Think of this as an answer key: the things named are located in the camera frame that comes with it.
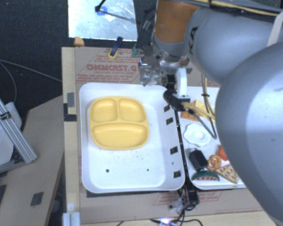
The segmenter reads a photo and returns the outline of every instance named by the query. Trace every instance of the cardboard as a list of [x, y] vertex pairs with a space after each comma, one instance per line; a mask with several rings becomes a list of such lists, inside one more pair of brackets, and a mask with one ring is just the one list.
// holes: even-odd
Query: cardboard
[[[131, 58], [131, 50], [120, 49], [119, 57], [115, 60], [107, 58], [108, 48], [63, 48], [63, 75], [64, 98], [67, 93], [74, 93], [76, 104], [78, 104], [78, 91], [87, 82], [111, 82], [111, 83], [139, 83], [139, 73], [137, 70], [138, 58]], [[75, 64], [70, 58], [75, 57]], [[75, 66], [75, 76], [67, 74], [64, 67]], [[73, 84], [76, 90], [71, 91]], [[189, 86], [201, 85], [201, 73], [194, 69], [188, 76]], [[75, 210], [81, 212], [81, 223], [114, 222], [123, 220], [137, 220], [162, 217], [176, 217], [177, 213], [169, 209], [171, 202], [178, 199], [177, 192], [129, 194], [129, 195], [101, 195], [88, 194], [81, 179], [81, 144], [80, 144], [80, 122], [77, 117], [78, 143], [78, 174], [79, 174], [79, 201], [80, 207]], [[261, 211], [262, 208], [248, 189], [234, 189], [223, 191], [203, 191], [199, 192], [200, 203], [192, 211], [191, 215], [212, 215], [234, 212]]]

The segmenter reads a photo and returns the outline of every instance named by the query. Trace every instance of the metal plate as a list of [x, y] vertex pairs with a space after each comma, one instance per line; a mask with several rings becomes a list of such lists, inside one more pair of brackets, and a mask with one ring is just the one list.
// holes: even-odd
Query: metal plate
[[106, 0], [101, 11], [94, 8], [102, 0], [68, 0], [69, 37], [136, 41], [137, 27], [133, 0]]

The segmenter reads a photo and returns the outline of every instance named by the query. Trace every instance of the white tray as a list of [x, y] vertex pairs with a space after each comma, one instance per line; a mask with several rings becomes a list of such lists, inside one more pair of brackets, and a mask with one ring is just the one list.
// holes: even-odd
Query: white tray
[[[93, 193], [177, 190], [184, 184], [182, 155], [172, 109], [165, 112], [162, 86], [87, 83], [79, 93], [81, 111], [82, 181]], [[95, 145], [89, 128], [89, 108], [100, 97], [139, 100], [147, 113], [150, 136], [133, 150], [111, 151]], [[176, 153], [171, 149], [177, 147]]]
[[[209, 96], [209, 101], [211, 103], [211, 106], [214, 108], [215, 107], [215, 101], [216, 97], [218, 94], [219, 88], [208, 88], [208, 94]], [[202, 87], [188, 87], [187, 88], [187, 95], [191, 98], [191, 102], [194, 100], [199, 100], [203, 101], [203, 97], [201, 96], [202, 93]], [[181, 128], [181, 133], [182, 137], [184, 132], [186, 131], [186, 128], [190, 124], [198, 124], [200, 126], [201, 123], [198, 121], [191, 121], [187, 119], [183, 119], [180, 117], [180, 112], [178, 113], [179, 116], [179, 122], [180, 122], [180, 128]], [[206, 118], [202, 118], [202, 120], [207, 124], [209, 128], [211, 128], [211, 125], [209, 123], [209, 120]], [[196, 145], [190, 144], [184, 137], [183, 137], [183, 146], [184, 146], [184, 151], [185, 151], [185, 156], [186, 156], [186, 161], [187, 161], [187, 166], [188, 166], [188, 171], [189, 171], [189, 176], [190, 180], [193, 176], [193, 174], [196, 172], [194, 169], [192, 163], [189, 160], [189, 155], [187, 151], [191, 148], [197, 148], [198, 150], [201, 150], [206, 159], [210, 157], [212, 154], [216, 154], [218, 152], [218, 146], [220, 145], [220, 141], [217, 138], [216, 140], [211, 138], [210, 142], [204, 146], [204, 147], [198, 147]], [[221, 166], [225, 166], [229, 164], [229, 161], [222, 161]], [[245, 184], [242, 182], [241, 179], [239, 179], [237, 184], [231, 183], [230, 181], [226, 180], [225, 178], [219, 176], [220, 181], [201, 181], [201, 180], [194, 180], [192, 183], [194, 186], [196, 186], [199, 189], [202, 190], [221, 190], [221, 189], [233, 189], [233, 188], [245, 188]]]

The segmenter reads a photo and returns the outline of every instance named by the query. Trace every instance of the yellow divided plate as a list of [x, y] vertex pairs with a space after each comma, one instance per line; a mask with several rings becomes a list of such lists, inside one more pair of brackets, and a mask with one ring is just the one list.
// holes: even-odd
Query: yellow divided plate
[[96, 99], [90, 107], [89, 122], [93, 141], [104, 149], [135, 149], [143, 146], [149, 138], [146, 111], [133, 98]]

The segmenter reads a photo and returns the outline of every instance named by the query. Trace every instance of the orange object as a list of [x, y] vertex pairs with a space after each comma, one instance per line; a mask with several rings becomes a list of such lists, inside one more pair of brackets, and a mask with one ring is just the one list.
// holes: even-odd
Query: orange object
[[192, 114], [188, 113], [187, 111], [181, 111], [180, 112], [180, 117], [187, 119], [187, 120], [191, 120], [191, 121], [199, 121], [195, 116], [193, 116]]
[[215, 171], [221, 166], [221, 158], [218, 155], [211, 155], [208, 159], [207, 169], [209, 171]]
[[186, 26], [198, 6], [184, 2], [159, 0], [156, 12], [155, 36], [166, 43], [184, 40]]
[[219, 152], [218, 152], [217, 155], [220, 156], [220, 158], [221, 158], [222, 160], [228, 161], [228, 158], [227, 158], [227, 156], [226, 156], [226, 154], [225, 154], [225, 151], [224, 151], [222, 145], [219, 146]]
[[80, 37], [75, 37], [74, 46], [84, 47], [85, 46], [84, 40]]

